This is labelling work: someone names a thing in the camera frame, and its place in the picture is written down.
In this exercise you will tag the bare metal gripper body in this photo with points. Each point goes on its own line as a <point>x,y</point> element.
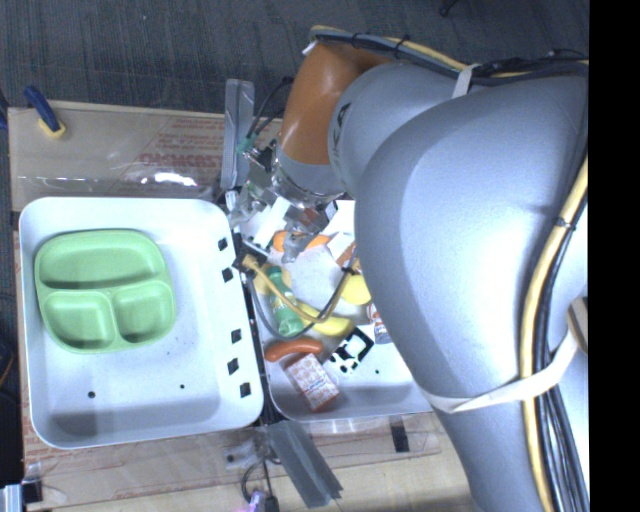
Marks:
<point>305,200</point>

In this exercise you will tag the white plastic tray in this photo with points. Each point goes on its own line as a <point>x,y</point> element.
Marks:
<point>370,395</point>
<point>150,390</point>

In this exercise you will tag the orange and white carton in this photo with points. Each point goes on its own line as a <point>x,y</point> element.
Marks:
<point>312,382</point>

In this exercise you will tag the green bottle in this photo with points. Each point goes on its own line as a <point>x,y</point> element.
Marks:
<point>286,320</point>

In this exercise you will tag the white packet with black print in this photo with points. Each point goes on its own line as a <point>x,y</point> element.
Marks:
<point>352,347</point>

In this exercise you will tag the brown cardboard board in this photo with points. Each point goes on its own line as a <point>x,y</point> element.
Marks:
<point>125,145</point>

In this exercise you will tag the small can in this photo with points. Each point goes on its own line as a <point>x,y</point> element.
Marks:
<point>380,327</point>

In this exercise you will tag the orange sausage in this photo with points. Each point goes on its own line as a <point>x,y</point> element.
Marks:
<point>292,348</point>

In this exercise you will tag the white and orange packet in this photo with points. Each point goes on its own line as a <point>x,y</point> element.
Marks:
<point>345,250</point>

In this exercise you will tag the orange carrot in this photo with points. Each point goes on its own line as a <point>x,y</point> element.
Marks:
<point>278,241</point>

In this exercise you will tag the yellow lemon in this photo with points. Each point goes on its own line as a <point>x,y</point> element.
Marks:
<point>357,292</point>

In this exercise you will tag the green divided plate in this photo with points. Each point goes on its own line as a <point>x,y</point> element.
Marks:
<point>100,280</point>

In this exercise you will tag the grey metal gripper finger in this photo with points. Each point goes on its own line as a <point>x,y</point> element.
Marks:
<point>293,249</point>

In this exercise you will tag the yellow banana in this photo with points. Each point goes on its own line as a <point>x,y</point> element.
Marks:
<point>336,327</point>

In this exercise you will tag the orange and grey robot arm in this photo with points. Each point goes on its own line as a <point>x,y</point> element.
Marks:
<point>450,225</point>

